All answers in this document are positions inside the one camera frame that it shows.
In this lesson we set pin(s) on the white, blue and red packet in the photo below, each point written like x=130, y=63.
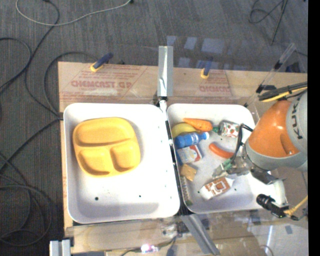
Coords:
x=188, y=154

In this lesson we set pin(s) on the yellow divided plate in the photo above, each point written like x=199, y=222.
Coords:
x=105, y=146

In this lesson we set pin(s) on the brown cardboard board, red print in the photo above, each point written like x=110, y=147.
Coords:
x=105, y=83

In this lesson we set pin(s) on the white and orange carton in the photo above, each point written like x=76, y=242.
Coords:
x=216, y=188

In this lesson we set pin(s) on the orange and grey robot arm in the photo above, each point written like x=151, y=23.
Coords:
x=272, y=130

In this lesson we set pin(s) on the small can with red print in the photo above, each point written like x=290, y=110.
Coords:
x=229, y=129

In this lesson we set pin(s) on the blue bottle with white cap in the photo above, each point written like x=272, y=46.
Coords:
x=187, y=140

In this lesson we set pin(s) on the tan biscuit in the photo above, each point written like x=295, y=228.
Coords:
x=188, y=172

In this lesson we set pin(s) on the yellow banana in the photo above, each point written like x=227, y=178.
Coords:
x=181, y=128

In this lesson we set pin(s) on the black cylinder on white bracket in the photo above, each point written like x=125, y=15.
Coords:
x=271, y=203

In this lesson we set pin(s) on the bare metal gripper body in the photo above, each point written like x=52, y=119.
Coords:
x=240, y=166

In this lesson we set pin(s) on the white plastic tray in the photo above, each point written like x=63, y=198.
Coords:
x=120, y=195
x=225, y=200

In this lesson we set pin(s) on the orange sausage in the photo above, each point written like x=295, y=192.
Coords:
x=220, y=151

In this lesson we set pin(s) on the orange carrot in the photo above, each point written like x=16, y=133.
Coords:
x=198, y=124

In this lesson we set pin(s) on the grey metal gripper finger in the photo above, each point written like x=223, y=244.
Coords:
x=218, y=171

